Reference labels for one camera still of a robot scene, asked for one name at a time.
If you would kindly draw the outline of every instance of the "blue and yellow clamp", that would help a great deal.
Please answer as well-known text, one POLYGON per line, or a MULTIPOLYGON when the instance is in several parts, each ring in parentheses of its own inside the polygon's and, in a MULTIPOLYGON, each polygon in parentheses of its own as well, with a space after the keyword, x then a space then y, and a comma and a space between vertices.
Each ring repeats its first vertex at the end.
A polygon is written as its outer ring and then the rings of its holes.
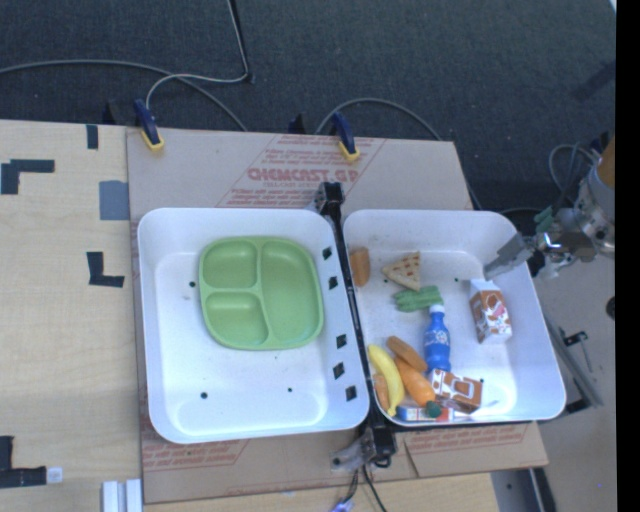
POLYGON ((158 132, 156 118, 153 117, 151 111, 146 107, 140 99, 133 102, 136 116, 142 127, 142 139, 145 141, 151 151, 158 151, 164 147, 164 139, 158 132))
POLYGON ((340 112, 334 112, 331 116, 331 121, 334 129, 340 136, 338 146, 340 147, 342 154, 350 162, 356 160, 360 156, 360 150, 356 147, 353 132, 351 131, 351 126, 349 126, 346 117, 344 117, 340 112))

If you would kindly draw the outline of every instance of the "cardboard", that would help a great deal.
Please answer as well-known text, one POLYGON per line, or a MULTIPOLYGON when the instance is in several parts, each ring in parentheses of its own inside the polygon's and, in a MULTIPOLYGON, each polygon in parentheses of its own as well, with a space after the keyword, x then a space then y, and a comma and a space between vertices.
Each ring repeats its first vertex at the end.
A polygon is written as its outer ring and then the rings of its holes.
MULTIPOLYGON (((356 431, 171 444, 153 430, 146 404, 136 229, 161 207, 306 208, 322 181, 339 181, 343 214, 364 208, 471 209, 455 147, 449 142, 356 138, 347 162, 334 137, 163 130, 151 152, 127 131, 132 266, 145 503, 346 485, 331 454, 356 431)), ((455 427, 397 434, 398 453, 375 479, 405 480, 547 463, 535 423, 455 427)))

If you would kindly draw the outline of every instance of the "blue bottle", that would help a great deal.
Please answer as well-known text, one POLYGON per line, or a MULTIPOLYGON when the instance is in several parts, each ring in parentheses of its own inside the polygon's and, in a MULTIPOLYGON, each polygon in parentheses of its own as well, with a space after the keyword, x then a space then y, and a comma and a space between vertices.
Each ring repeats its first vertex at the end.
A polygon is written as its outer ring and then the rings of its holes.
POLYGON ((440 368, 445 372, 451 371, 449 353, 451 342, 449 329, 444 325, 444 306, 434 304, 429 308, 431 323, 424 331, 424 356, 429 370, 440 368))

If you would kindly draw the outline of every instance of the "gray floor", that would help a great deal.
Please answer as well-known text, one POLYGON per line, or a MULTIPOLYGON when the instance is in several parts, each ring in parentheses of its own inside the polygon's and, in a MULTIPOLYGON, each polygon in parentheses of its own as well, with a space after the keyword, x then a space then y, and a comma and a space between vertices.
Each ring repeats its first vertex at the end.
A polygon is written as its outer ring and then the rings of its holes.
MULTIPOLYGON (((584 332, 587 339, 567 347, 569 357, 602 402, 542 423, 540 430, 549 456, 544 469, 550 496, 535 499, 529 472, 493 475, 504 512, 607 512, 618 510, 616 443, 615 321, 605 307, 615 295, 615 262, 598 257, 561 270, 551 281, 536 279, 545 313, 567 336, 584 332)), ((559 357, 567 387, 567 403, 581 393, 574 374, 559 357)))

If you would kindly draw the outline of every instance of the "yellow banana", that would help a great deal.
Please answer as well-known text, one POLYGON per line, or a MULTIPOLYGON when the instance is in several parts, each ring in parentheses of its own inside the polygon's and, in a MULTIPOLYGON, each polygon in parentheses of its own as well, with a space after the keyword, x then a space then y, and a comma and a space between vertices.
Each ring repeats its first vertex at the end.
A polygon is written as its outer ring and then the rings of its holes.
POLYGON ((389 388, 389 409, 387 409, 387 413, 389 416, 395 416, 396 407, 404 399, 404 384, 402 384, 398 367, 393 358, 382 347, 369 345, 367 351, 371 364, 378 372, 384 375, 387 381, 387 387, 389 388))

